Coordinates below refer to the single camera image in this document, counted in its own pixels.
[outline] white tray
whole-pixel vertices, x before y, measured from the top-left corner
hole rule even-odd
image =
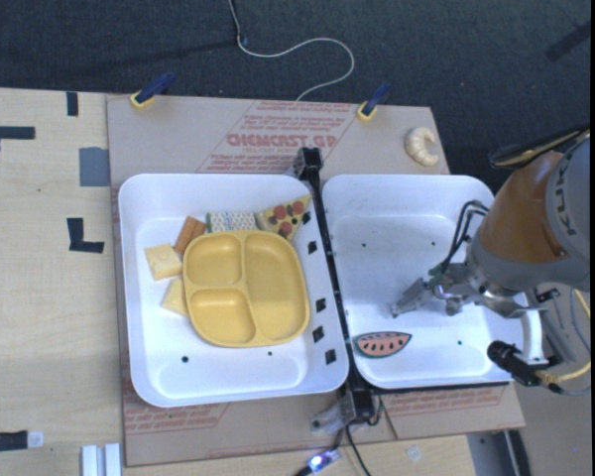
[[[341,386],[349,364],[312,205],[310,221],[293,241],[308,288],[310,324],[285,344],[224,348],[205,342],[187,318],[160,307],[169,281],[154,281],[144,252],[174,244],[188,215],[202,220],[209,211],[261,211],[307,193],[300,181],[276,175],[138,175],[124,182],[119,214],[130,370],[142,399],[178,407]],[[317,248],[312,253],[310,242]]]
[[[522,347],[518,320],[484,306],[464,305],[454,316],[432,301],[393,318],[390,305],[447,254],[462,205],[493,200],[489,188],[459,176],[340,176],[323,190],[335,267],[349,334],[401,331],[413,337],[398,353],[367,358],[355,351],[357,369],[383,389],[472,385],[510,381],[487,357],[500,339]],[[470,233],[480,218],[472,219]],[[453,262],[462,262],[464,246]]]

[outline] robotic arm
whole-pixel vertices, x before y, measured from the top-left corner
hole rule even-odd
[[[552,150],[570,140],[577,143],[566,153]],[[450,315],[475,302],[504,317],[519,317],[523,350],[496,341],[488,356],[520,383],[540,385],[549,365],[541,354],[538,311],[543,307],[536,287],[553,282],[590,291],[590,129],[497,154],[494,163],[518,169],[491,208],[475,200],[463,206],[447,257],[429,271],[429,280],[412,284],[391,312],[398,316],[439,298]],[[470,237],[474,216],[484,220]],[[452,263],[463,243],[465,262]]]

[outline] toy pizza slice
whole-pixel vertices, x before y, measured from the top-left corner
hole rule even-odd
[[[397,331],[366,333],[355,339],[355,346],[364,356],[385,358],[401,351],[411,338],[413,337],[409,333]]]
[[[310,194],[305,194],[293,201],[259,211],[256,213],[256,224],[260,229],[277,233],[291,241],[306,214],[309,202]]]

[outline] dark floor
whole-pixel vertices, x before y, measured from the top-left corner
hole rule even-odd
[[[248,47],[342,41],[356,67],[305,100],[432,108],[451,170],[494,191],[487,156],[590,120],[591,0],[234,0]],[[0,86],[133,92],[173,71],[174,95],[295,99],[349,57],[315,44],[240,52],[227,0],[0,0]]]

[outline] cardboard box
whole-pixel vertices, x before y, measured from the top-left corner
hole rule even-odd
[[[440,141],[435,166],[405,152],[416,127],[437,136],[428,108],[383,106],[370,122],[358,105],[157,97],[144,110],[127,96],[109,97],[108,137],[115,266],[122,349],[123,412],[128,466],[326,447],[310,418],[331,407],[336,393],[160,409],[143,402],[129,376],[117,194],[141,173],[269,173],[289,169],[300,147],[317,147],[324,182],[343,174],[447,175]],[[524,425],[513,385],[385,395],[384,418],[356,431],[378,442]]]

